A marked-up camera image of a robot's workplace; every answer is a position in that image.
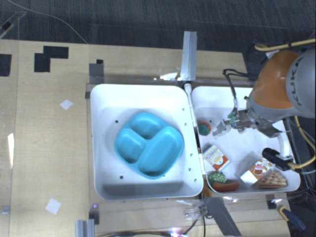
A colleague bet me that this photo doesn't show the orange and green toy carrot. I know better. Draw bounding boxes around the orange and green toy carrot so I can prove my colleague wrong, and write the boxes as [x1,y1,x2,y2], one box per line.
[197,121,212,136]

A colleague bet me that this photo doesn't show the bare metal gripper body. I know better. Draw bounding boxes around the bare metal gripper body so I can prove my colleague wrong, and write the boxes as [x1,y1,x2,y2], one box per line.
[229,109,259,133]

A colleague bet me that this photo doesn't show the green toy grapes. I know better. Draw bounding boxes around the green toy grapes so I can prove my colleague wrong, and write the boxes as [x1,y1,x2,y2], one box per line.
[207,171,227,185]

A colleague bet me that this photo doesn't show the blue divided plate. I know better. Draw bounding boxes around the blue divided plate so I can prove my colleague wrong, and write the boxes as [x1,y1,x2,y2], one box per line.
[114,111,186,180]

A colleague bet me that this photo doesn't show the black cylinder on white bracket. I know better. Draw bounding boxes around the black cylinder on white bracket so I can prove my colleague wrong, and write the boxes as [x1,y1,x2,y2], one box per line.
[262,132,296,172]

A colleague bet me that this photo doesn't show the tan toy pie slice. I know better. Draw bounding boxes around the tan toy pie slice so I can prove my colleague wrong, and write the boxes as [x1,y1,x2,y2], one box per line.
[257,170,288,190]

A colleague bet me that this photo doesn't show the red toy sausage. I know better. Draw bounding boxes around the red toy sausage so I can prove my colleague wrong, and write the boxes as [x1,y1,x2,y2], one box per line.
[212,181,240,192]

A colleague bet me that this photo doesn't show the white plastic tray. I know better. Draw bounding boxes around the white plastic tray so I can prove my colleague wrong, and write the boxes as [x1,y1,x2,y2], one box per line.
[89,83,204,201]
[191,85,302,195]

